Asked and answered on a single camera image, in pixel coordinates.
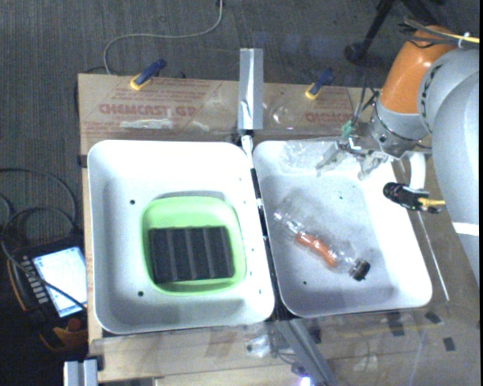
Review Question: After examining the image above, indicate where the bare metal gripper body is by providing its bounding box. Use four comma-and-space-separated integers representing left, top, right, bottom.
336, 125, 432, 162

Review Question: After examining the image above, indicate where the clear plastic bottle black cap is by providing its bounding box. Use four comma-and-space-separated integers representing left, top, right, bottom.
273, 199, 372, 283

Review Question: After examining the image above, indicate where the white plastic tray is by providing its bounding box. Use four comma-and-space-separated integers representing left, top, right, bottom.
251, 139, 434, 319
87, 139, 276, 335

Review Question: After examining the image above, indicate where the black office chair base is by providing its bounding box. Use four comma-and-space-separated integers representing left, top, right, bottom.
292, 0, 454, 64

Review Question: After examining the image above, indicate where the green plastic bowl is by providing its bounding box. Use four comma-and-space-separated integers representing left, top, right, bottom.
140, 195, 249, 296

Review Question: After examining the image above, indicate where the dark ribbed rectangular block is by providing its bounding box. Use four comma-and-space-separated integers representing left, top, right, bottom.
147, 226, 236, 285

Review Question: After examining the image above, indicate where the brown cardboard board red print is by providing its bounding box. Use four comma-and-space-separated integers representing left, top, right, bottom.
76, 73, 481, 382

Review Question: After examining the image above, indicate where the black cylinder on white bracket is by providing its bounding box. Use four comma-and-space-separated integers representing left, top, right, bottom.
382, 150, 431, 212

